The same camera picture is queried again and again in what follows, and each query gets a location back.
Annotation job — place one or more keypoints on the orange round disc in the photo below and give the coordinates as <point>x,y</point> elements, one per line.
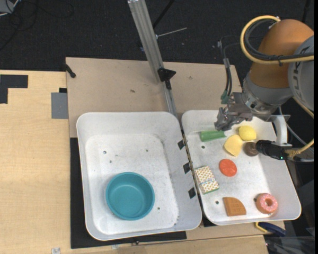
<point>228,167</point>

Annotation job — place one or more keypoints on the pink doughnut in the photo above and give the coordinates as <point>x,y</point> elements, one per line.
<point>262,208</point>

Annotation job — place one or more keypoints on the brown round toy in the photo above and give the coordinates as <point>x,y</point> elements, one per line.
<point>250,149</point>

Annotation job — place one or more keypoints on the green toy cylinder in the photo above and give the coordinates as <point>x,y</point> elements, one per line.
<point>210,135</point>

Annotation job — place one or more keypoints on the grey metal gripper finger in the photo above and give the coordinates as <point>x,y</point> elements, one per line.
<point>231,123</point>
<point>219,120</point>

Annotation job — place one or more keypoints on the yellow toy wedge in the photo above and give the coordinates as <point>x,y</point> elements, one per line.
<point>233,145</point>

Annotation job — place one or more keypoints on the white plastic tray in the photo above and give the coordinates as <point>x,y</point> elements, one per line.
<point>130,147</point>
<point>243,184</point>

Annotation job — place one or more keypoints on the teal bowl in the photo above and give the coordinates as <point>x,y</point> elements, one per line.
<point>130,196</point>

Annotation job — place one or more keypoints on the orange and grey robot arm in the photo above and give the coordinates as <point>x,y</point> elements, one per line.
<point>278,52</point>

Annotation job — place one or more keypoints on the white carton with orange pattern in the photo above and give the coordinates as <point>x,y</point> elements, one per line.
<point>206,180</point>

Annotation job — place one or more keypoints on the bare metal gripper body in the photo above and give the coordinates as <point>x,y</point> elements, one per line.
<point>241,110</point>

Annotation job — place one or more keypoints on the black cylinder on white bracket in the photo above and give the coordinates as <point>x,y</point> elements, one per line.
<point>270,148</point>

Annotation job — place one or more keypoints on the yellow toy lemon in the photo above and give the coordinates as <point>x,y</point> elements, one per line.
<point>247,133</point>

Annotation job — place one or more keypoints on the brown toy waffle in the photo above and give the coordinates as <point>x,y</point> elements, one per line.
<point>233,207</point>

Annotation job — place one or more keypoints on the brown cardboard board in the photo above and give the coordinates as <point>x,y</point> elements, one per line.
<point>116,86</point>

